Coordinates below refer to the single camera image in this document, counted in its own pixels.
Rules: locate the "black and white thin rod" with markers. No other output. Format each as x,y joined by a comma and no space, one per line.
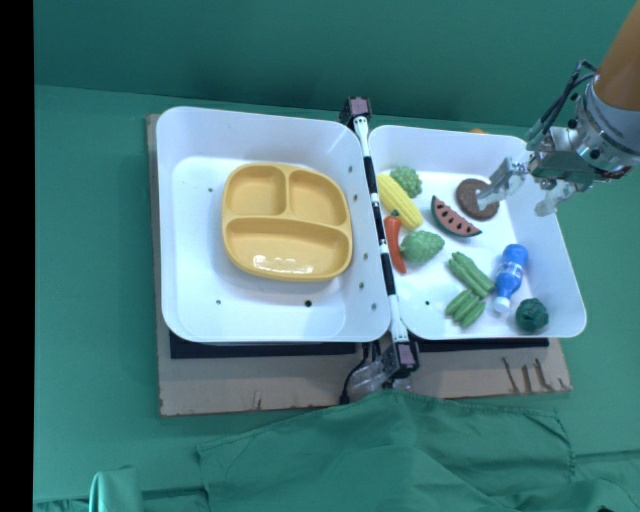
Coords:
387,272

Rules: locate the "yellow divided plate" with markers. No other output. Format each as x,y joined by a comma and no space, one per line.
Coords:
287,245

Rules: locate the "green asparagus bundle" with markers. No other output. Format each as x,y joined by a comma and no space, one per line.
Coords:
470,275

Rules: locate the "white plastic tray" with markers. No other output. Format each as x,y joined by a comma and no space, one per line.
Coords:
200,300
540,270

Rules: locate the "brown biscuit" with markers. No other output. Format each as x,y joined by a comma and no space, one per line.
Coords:
467,195

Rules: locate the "blue bottle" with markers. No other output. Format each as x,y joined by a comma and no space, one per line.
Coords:
511,272

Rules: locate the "red watermelon slice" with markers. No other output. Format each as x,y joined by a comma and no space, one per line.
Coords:
452,222

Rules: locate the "small orange object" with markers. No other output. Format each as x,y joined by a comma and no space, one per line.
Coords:
477,131

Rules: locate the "red chili pepper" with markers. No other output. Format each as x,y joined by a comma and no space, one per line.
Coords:
394,240

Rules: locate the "dark green broccoli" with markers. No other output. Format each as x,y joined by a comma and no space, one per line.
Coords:
531,315

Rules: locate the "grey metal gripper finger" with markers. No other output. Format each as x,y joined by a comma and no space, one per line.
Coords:
555,200
502,182

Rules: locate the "light green bumpy vegetable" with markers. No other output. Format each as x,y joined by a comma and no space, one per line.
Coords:
422,246

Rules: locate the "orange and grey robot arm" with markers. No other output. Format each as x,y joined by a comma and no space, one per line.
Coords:
620,60

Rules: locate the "green grapes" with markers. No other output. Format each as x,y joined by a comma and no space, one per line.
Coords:
407,181

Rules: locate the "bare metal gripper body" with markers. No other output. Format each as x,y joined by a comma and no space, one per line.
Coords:
565,160

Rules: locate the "green pea pods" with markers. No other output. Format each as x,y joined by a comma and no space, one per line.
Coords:
466,307

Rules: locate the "green cloth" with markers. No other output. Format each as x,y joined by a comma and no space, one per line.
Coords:
400,460

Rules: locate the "brown cardboard board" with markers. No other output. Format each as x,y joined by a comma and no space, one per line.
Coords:
280,380

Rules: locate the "yellow corn cob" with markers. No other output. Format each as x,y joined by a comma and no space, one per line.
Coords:
400,202

